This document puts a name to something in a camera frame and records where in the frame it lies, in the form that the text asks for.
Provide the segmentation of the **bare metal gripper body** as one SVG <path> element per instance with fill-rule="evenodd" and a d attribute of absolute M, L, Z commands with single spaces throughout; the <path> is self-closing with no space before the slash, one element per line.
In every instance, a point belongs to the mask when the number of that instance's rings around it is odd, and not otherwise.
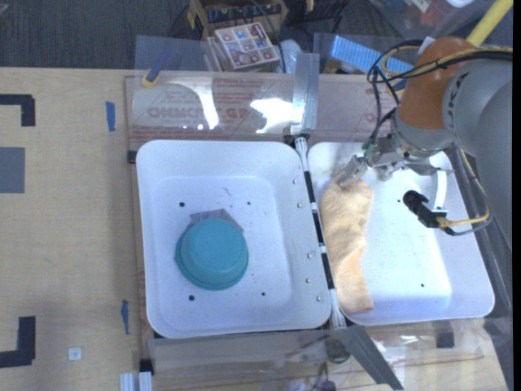
<path fill-rule="evenodd" d="M 414 146 L 396 134 L 369 138 L 365 142 L 365 158 L 372 169 L 392 165 L 395 172 L 410 169 L 418 175 L 432 175 L 438 170 L 430 160 L 435 154 Z"/>

